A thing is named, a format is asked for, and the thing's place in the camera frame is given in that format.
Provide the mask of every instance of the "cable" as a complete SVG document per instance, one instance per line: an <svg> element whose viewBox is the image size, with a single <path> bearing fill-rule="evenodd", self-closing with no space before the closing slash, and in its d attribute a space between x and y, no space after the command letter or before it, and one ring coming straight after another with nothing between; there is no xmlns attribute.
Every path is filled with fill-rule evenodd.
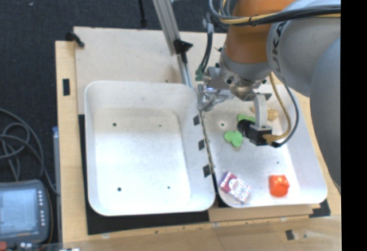
<svg viewBox="0 0 367 251"><path fill-rule="evenodd" d="M203 24L206 28L206 34L207 34L207 42L206 42L206 49L204 56L201 60L201 63L199 67L197 68L195 74L196 74L196 81L201 81L203 74L205 72L206 67L208 66L210 54L212 51L212 45L213 45L213 33L214 33L214 24L211 21L210 14L206 14L206 18L203 19Z"/></svg>
<svg viewBox="0 0 367 251"><path fill-rule="evenodd" d="M24 151L24 149L28 149L34 157L37 159L37 161L40 164L40 172L39 177L42 178L43 176L46 177L49 186L51 190L56 194L60 195L54 184L52 183L52 180L48 174L48 172L45 169L45 162L44 162L44 150L42 148L41 142L37 136L37 134L33 131L33 129L20 117L16 116L15 114L0 108L0 113L11 117L12 119L15 119L16 122L9 124L5 127L5 129L0 133L0 145L2 147L3 155L0 155L0 160L6 159L9 162L11 171L13 173L14 179L16 181L19 180L20 176L20 161L18 159L18 155ZM25 132L26 136L24 139L9 134L10 129L14 127L21 127ZM37 149L36 150L33 146L30 145L31 138L33 138L36 142ZM20 147L18 149L15 149L13 146L9 144L9 141L15 141L17 143L20 143ZM13 161L10 158L15 158L15 161L17 162L17 165L15 166L13 164Z"/></svg>
<svg viewBox="0 0 367 251"><path fill-rule="evenodd" d="M297 106L297 103L296 103L296 100L294 99L294 96L292 94L292 92L290 91L290 89L285 85L284 86L288 92L288 94L290 95L290 98L293 102L293 105L294 105L294 108L295 108L295 113L296 113L296 121L295 121L295 124L293 126L293 130L290 132L290 134L288 135L288 137L286 137L282 142L278 143L278 142L273 142L271 144L271 146L273 147L280 147L284 144L286 144L293 136L293 134L295 133L297 127L298 127L298 123L299 123L299 109L298 109L298 106Z"/></svg>
<svg viewBox="0 0 367 251"><path fill-rule="evenodd" d="M267 141L268 144L270 144L271 146L273 147L280 147L284 144L286 144L290 139L291 137L293 136L294 132L296 131L297 129L297 126L298 126L298 123L299 123L299 109L298 109L298 106L297 106L297 103L294 99L294 96L293 94L291 93L290 89L288 86L284 85L284 87L286 88L288 94L290 95L290 98L293 102L293 105L295 107L295 114L296 114L296 121L295 121L295 125L293 126L293 129L291 131L291 118L289 116L289 113L284 105L284 102L282 101L282 99L280 98L280 95L279 95L279 92L278 92L278 89L276 88L276 85L275 85L275 82L274 82L274 78L273 78L273 75L270 74L269 75L269 78L270 78L270 82L271 82L271 85L273 87L273 90L274 90L274 93L275 93L275 96L276 98L278 99L279 101L279 104L280 106L282 107L283 109L283 112L286 116L286 119L287 119L287 123L288 123L288 127L287 127L287 130L281 134L281 135L273 135L273 134L264 134L263 135L263 138ZM285 138L282 142L280 143L277 143L276 141L277 140L280 140L280 139L283 139Z"/></svg>
<svg viewBox="0 0 367 251"><path fill-rule="evenodd" d="M340 5L324 5L317 7L305 7L302 9L280 11L278 13L253 15L251 17L234 17L231 15L230 5L232 0L220 0L219 11L213 6L213 0L209 0L209 8L212 14L217 17L222 23L227 25L239 25L239 26L256 26L269 23L277 23L283 21L289 21L291 19L301 19L310 17L322 17L322 18L340 18L341 6Z"/></svg>
<svg viewBox="0 0 367 251"><path fill-rule="evenodd" d="M227 33L228 28L226 28L226 24L223 24L217 17L215 17L213 14L210 16L210 20L213 23L214 28L219 28L221 31Z"/></svg>
<svg viewBox="0 0 367 251"><path fill-rule="evenodd" d="M267 143L271 144L274 141L283 139L284 137L286 137L289 134L289 132L291 131L291 118L289 117L289 113L286 109L286 106L283 103L283 100L280 98L280 95L279 95L278 89L276 88L276 85L275 85L274 78L273 78L272 74L269 75L269 78L270 78L270 82L271 82L271 85L273 87L275 96L278 99L279 104L282 107L282 110L283 110L284 114L286 115L286 119L287 119L287 123L288 123L288 127L287 127L286 131L281 135L273 135L273 134L264 134L263 135L263 138L267 141Z"/></svg>

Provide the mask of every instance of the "orange object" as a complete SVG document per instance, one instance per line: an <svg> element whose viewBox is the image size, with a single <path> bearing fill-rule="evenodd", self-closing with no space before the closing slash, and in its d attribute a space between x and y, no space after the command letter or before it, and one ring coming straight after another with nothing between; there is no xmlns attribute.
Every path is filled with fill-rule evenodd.
<svg viewBox="0 0 367 251"><path fill-rule="evenodd" d="M0 251L5 251L7 248L7 243L4 241L0 241Z"/></svg>
<svg viewBox="0 0 367 251"><path fill-rule="evenodd" d="M271 175L269 177L270 194L276 197L287 195L289 182L285 175Z"/></svg>
<svg viewBox="0 0 367 251"><path fill-rule="evenodd" d="M250 17L277 13L296 0L238 0L233 9L235 17ZM225 52L235 62L258 64L268 62L266 40L271 24L228 27Z"/></svg>

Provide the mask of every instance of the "small box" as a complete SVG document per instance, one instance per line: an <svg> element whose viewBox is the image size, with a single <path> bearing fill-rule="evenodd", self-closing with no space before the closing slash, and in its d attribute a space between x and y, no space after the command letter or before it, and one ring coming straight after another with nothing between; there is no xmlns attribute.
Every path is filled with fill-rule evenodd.
<svg viewBox="0 0 367 251"><path fill-rule="evenodd" d="M236 201L244 204L252 190L252 187L229 171L225 174L219 185L219 189L230 195Z"/></svg>

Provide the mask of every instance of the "green object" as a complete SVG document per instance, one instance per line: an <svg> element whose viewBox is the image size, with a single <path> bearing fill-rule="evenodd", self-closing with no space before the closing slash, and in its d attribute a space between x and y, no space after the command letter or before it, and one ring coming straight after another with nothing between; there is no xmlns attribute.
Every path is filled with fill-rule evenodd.
<svg viewBox="0 0 367 251"><path fill-rule="evenodd" d="M253 116L243 115L242 113L239 114L237 117L237 121L241 121L241 120L249 120L249 121L253 121L254 123L256 122L256 119Z"/></svg>
<svg viewBox="0 0 367 251"><path fill-rule="evenodd" d="M202 65L199 65L199 67L197 68L197 70L195 71L195 81L202 81L202 75L204 73L202 72Z"/></svg>
<svg viewBox="0 0 367 251"><path fill-rule="evenodd" d="M239 131L227 131L224 133L224 139L231 142L234 147L240 147L243 141L243 136Z"/></svg>

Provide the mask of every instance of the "metal pole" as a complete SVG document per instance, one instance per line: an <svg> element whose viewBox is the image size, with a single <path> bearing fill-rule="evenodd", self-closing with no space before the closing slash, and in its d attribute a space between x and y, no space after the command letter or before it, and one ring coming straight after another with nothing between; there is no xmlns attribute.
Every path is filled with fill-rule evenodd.
<svg viewBox="0 0 367 251"><path fill-rule="evenodd" d="M171 0L153 0L155 11L161 24L163 33L171 55L177 54L174 46L175 40L180 40L177 22L173 13ZM182 82L189 87L192 87L190 73L186 62L178 57L179 71L181 73Z"/></svg>

